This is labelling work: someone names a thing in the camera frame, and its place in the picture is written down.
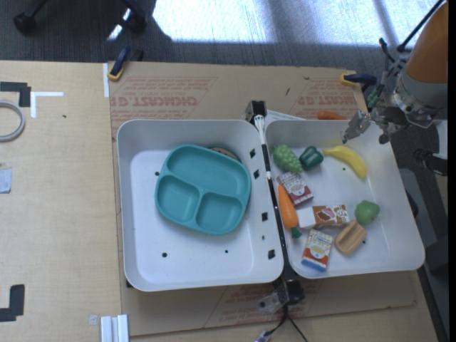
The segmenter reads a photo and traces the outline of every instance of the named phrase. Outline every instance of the yellow banana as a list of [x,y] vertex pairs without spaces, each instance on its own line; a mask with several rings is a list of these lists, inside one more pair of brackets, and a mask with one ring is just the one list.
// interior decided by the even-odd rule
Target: yellow banana
[[324,155],[330,155],[338,160],[344,161],[353,168],[353,171],[361,177],[366,177],[367,168],[364,159],[354,150],[345,145],[337,145],[322,151]]

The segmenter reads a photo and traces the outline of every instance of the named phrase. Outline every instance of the wooden table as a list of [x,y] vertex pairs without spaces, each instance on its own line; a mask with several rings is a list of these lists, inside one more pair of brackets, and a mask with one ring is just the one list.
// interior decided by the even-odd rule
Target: wooden table
[[[0,308],[8,306],[11,285],[25,285],[24,314],[0,323],[0,340],[98,341],[98,317],[122,313],[110,102],[103,65],[1,61],[0,81],[64,93],[37,98],[36,118],[24,108],[23,134],[0,143],[0,163],[13,171],[11,192],[0,195]],[[12,95],[0,93],[0,100],[15,99]],[[416,295],[413,306],[296,323],[309,341],[436,341],[416,271],[410,278]],[[134,340],[253,341],[263,328],[275,325]],[[301,340],[290,323],[273,339]]]

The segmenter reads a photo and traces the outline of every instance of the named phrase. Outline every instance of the blue plate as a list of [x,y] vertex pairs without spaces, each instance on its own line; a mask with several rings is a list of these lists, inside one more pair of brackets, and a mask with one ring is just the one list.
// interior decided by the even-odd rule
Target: blue plate
[[241,222],[250,189],[250,176],[241,162],[205,147],[181,145],[162,166],[155,204],[174,223],[222,235]]

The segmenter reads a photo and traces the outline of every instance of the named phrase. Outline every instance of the toy carrot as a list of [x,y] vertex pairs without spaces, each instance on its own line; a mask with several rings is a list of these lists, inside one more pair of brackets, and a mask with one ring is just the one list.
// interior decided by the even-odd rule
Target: toy carrot
[[299,225],[298,215],[294,209],[293,202],[286,193],[285,187],[282,184],[279,184],[278,188],[279,193],[279,210],[282,217],[282,222],[284,223],[285,228],[293,228]]

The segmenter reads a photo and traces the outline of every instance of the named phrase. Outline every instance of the cardboard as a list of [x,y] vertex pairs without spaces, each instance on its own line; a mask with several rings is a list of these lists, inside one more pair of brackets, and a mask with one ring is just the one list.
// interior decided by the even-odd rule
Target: cardboard
[[[259,313],[258,300],[272,292],[270,284],[155,293],[128,287],[123,272],[115,143],[120,125],[138,118],[239,119],[251,100],[264,100],[268,110],[298,118],[317,118],[323,109],[351,118],[358,108],[366,110],[366,105],[359,85],[339,83],[342,73],[348,71],[129,62],[123,77],[109,82],[120,293],[132,336],[278,321],[281,314]],[[410,306],[415,300],[407,272],[299,280],[306,298],[291,308],[294,318]]]

